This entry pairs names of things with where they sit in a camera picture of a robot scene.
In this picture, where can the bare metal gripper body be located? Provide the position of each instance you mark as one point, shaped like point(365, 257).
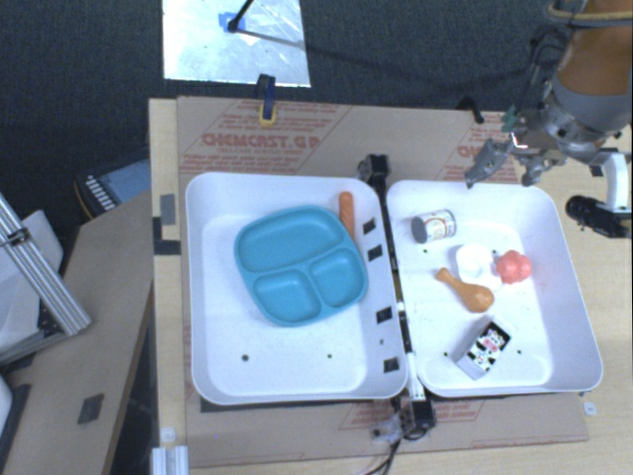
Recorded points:
point(564, 139)

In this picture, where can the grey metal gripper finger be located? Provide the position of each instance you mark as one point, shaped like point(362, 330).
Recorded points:
point(533, 171)
point(485, 162)

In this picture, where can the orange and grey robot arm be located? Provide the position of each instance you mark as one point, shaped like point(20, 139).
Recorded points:
point(596, 52)

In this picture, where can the small white can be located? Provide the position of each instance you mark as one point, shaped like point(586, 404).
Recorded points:
point(437, 225)

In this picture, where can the pink toy ice cream scoop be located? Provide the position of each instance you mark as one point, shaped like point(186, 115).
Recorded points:
point(514, 266)

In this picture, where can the white toy fried egg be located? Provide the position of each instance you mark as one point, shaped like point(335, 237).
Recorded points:
point(472, 262)

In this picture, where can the orange toy chicken drumstick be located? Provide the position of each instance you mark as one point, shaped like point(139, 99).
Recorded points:
point(472, 292)

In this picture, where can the orange toy sausage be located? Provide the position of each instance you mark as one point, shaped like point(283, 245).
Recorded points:
point(347, 213)

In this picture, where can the white plastic tray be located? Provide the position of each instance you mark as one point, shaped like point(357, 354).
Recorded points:
point(287, 354)
point(544, 334)

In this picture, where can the thin black and white rod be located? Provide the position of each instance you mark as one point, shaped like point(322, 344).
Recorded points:
point(398, 310)

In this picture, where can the brown cardboard board red print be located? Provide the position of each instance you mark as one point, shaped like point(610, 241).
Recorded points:
point(306, 136)

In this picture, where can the white cow print milk carton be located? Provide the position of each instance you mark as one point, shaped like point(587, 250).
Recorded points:
point(487, 347)

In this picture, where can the blue divided plate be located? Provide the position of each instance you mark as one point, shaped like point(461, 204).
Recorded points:
point(297, 260)

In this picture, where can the black cylinder on white bracket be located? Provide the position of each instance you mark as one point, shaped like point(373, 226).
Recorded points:
point(596, 213)

